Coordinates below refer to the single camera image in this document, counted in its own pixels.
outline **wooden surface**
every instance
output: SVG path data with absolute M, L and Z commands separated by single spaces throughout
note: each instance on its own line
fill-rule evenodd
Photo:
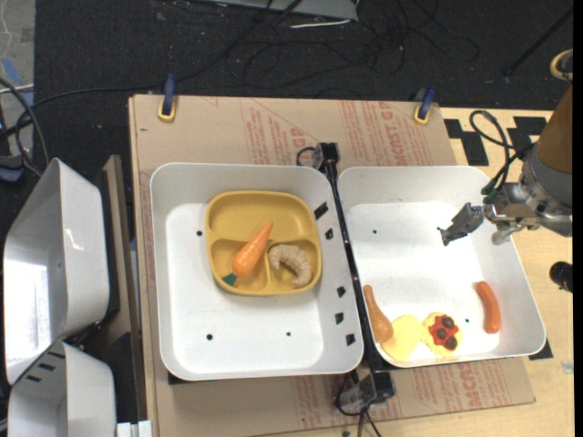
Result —
M 442 109 L 445 119 L 457 119 L 464 131 L 472 131 L 469 126 L 469 114 L 473 109 Z M 513 117 L 550 118 L 552 112 L 488 110 L 495 115 L 503 127 L 513 126 Z M 496 137 L 493 127 L 486 123 L 484 130 Z M 130 135 L 136 135 L 135 125 L 130 121 Z M 452 148 L 459 165 L 467 165 L 467 158 L 459 139 L 452 139 Z M 488 176 L 494 176 L 503 163 L 502 148 L 485 141 L 488 166 L 478 167 Z M 132 167 L 134 188 L 139 189 L 138 149 L 132 140 Z M 520 174 L 521 162 L 517 161 L 510 169 L 509 181 L 516 181 Z M 142 220 L 139 206 L 136 208 L 137 243 L 143 247 L 144 235 L 140 232 Z M 573 354 L 573 295 L 560 290 L 548 277 L 550 267 L 557 261 L 572 263 L 572 239 L 560 237 L 547 229 L 522 231 L 514 236 L 519 256 L 523 262 L 531 289 L 547 329 L 547 337 L 553 357 L 530 360 L 524 358 L 527 372 L 536 396 L 532 404 L 509 406 L 475 412 L 450 413 L 409 420 L 396 420 L 376 423 L 383 437 L 429 437 L 437 433 L 449 437 L 476 435 L 494 437 L 498 435 L 547 437 L 549 435 L 570 436 L 575 434 L 574 413 L 574 374 Z M 146 272 L 145 262 L 138 252 L 138 270 L 140 277 Z M 140 296 L 148 296 L 147 288 L 140 284 Z M 142 326 L 143 340 L 149 343 L 151 338 L 148 323 Z M 157 419 L 157 404 L 154 380 L 153 360 L 146 355 L 145 371 L 147 381 L 148 416 Z M 280 433 L 282 436 L 295 437 L 338 437 L 342 432 L 356 435 L 355 426 L 335 427 L 306 432 Z M 365 426 L 364 435 L 373 435 L 370 424 Z

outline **black fabric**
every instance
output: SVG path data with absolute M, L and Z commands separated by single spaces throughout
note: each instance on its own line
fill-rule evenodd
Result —
M 356 23 L 288 27 L 313 23 L 306 15 L 288 15 L 274 28 L 274 12 L 201 2 L 36 0 L 35 100 L 93 87 L 162 86 L 172 72 L 191 76 L 179 82 L 178 94 L 407 100 L 432 84 L 435 101 L 445 107 L 549 110 L 566 90 L 550 75 L 549 63 L 573 46 L 572 18 L 509 79 L 503 70 L 572 2 L 362 0 L 361 19 L 379 37 Z M 249 31 L 245 44 L 219 57 Z M 245 83 L 230 70 L 239 78 L 245 73 Z M 39 105 L 51 156 L 91 178 L 119 154 L 131 196 L 127 105 L 134 92 L 147 89 Z M 23 183 L 0 183 L 2 240 L 35 182 L 27 173 Z

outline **pizza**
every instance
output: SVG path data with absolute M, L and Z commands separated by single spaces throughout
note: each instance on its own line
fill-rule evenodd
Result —
M 421 340 L 437 356 L 453 356 L 462 342 L 462 332 L 443 312 L 432 312 L 423 321 Z

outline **toy carrot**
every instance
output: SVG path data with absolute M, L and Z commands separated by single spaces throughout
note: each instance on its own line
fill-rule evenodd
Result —
M 239 250 L 235 255 L 235 259 L 233 259 L 231 263 L 233 272 L 222 278 L 225 283 L 233 286 L 237 277 L 245 277 L 253 270 L 261 258 L 263 251 L 267 247 L 267 241 L 269 240 L 272 228 L 273 222 L 267 222 L 265 226 Z

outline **yellow clamp pad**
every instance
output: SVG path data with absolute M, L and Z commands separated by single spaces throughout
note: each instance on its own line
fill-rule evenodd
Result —
M 413 120 L 417 125 L 426 125 L 427 122 L 429 121 L 429 112 L 427 112 L 427 115 L 425 115 L 425 118 L 420 118 L 419 117 L 419 109 L 421 108 L 421 104 L 419 104 L 416 108 L 415 108 L 415 113 L 413 115 Z
M 176 102 L 172 102 L 172 107 L 170 109 L 170 113 L 167 115 L 164 115 L 162 113 L 163 107 L 164 107 L 164 101 L 162 100 L 160 102 L 160 106 L 158 107 L 158 118 L 161 119 L 162 121 L 166 121 L 166 122 L 174 121 L 174 114 L 176 113 Z

